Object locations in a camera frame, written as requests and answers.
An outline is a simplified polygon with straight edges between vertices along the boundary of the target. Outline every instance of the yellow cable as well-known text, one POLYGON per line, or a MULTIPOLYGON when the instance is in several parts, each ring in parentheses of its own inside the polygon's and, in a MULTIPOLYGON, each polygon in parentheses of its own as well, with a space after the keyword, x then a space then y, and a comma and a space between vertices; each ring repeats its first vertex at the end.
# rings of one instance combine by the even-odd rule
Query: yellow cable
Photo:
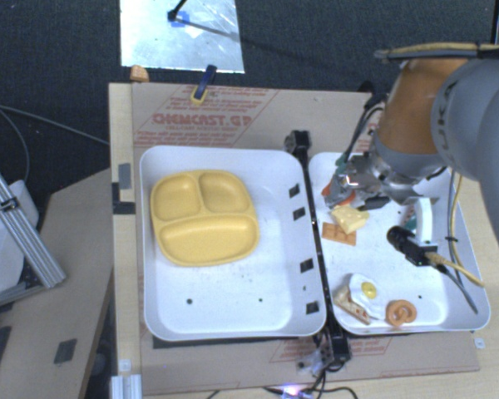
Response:
MULTIPOLYGON (((455 218, 456 218, 455 216, 457 215, 458 196, 460 195, 461 186, 462 186, 462 175, 458 175, 457 190, 455 192, 455 197, 452 201, 451 217, 449 219, 449 234, 451 235, 452 238, 455 238, 455 218)), ((451 247, 457 263, 460 266, 464 266, 462 264, 462 261, 460 260, 460 255, 458 254, 458 251, 457 251, 456 241, 450 240, 449 247, 451 247)))
POLYGON ((450 266, 451 268, 456 269, 457 271, 465 275, 466 278, 468 278, 475 285, 484 288, 484 282, 482 282, 479 278, 477 278, 473 273, 463 268, 463 266, 461 266, 460 264, 455 264, 451 260, 445 259, 443 256, 441 256, 438 253, 428 252, 425 253, 425 257, 431 260, 434 264, 445 264, 446 266, 450 266))

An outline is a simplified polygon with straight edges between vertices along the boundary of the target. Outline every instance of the wooden block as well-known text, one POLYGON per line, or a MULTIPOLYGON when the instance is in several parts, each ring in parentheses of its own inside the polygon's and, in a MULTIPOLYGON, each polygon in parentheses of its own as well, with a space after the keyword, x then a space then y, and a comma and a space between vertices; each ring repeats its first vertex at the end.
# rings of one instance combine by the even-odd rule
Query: wooden block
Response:
POLYGON ((339 243, 344 243, 348 245, 357 244, 357 232, 354 231, 351 234, 346 234, 340 226, 337 224, 324 222, 322 228, 322 238, 331 239, 332 241, 337 241, 339 243))
POLYGON ((150 76, 145 68, 140 65, 134 65, 131 67, 130 80, 147 83, 150 81, 150 76))

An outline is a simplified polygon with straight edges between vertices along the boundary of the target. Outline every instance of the white tray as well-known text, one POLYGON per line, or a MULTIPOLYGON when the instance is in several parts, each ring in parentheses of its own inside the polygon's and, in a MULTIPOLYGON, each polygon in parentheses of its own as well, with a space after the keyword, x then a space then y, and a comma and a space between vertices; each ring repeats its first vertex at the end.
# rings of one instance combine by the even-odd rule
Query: white tray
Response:
POLYGON ((318 332, 326 312, 299 162, 278 150, 157 146, 141 158, 145 320, 167 341, 298 337, 318 332), (227 170, 244 183, 259 220, 248 257, 187 268, 161 253, 150 219, 150 192, 161 178, 187 170, 227 170), (290 198, 290 189, 299 193, 290 198), (293 212, 305 215, 294 220, 293 212), (312 260, 313 268, 307 263, 312 260))
MULTIPOLYGON (((333 223, 329 209, 324 203, 321 190, 336 170, 336 153, 317 154, 310 161, 309 173, 314 191, 314 202, 319 230, 323 222, 333 223)), ((433 242, 438 252, 449 257, 447 241, 447 196, 450 175, 446 172, 430 181, 424 180, 415 190, 422 195, 439 198, 432 207, 433 242)), ((385 292, 387 298, 405 299, 417 309, 413 323, 394 328, 384 321, 373 320, 364 325, 359 320, 334 306, 338 322, 351 333, 358 335, 421 333, 432 331, 461 331, 483 328, 490 318, 490 305, 484 288, 480 288, 462 277, 467 291, 478 308, 475 314, 457 286, 445 275, 431 267, 418 268, 409 263, 403 254, 396 251, 387 241, 386 234, 394 225, 401 224, 407 217, 408 207, 393 202, 382 209, 369 212, 366 225, 357 232, 357 245, 351 246, 322 239, 324 261, 329 288, 332 293, 345 283, 351 273, 362 273, 371 278, 385 292)), ((458 250, 464 266, 479 275, 477 261, 469 240, 460 208, 456 218, 458 250)))

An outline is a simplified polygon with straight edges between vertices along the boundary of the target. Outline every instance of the metal sheet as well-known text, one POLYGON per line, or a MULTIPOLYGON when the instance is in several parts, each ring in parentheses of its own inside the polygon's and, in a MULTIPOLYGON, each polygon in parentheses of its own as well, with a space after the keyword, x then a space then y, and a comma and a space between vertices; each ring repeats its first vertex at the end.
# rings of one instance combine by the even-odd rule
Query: metal sheet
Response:
POLYGON ((121 0, 121 64, 149 68, 244 73, 235 0, 121 0))

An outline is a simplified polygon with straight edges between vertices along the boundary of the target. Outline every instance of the blue clamp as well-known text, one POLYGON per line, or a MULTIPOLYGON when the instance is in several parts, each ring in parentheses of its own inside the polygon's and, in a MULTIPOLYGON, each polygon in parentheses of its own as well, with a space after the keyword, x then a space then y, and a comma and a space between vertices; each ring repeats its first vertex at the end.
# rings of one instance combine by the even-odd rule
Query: blue clamp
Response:
POLYGON ((211 84, 216 75, 216 66, 208 65, 205 74, 201 77, 200 84, 194 88, 190 95, 190 100, 195 105, 201 105, 207 96, 207 86, 211 84))

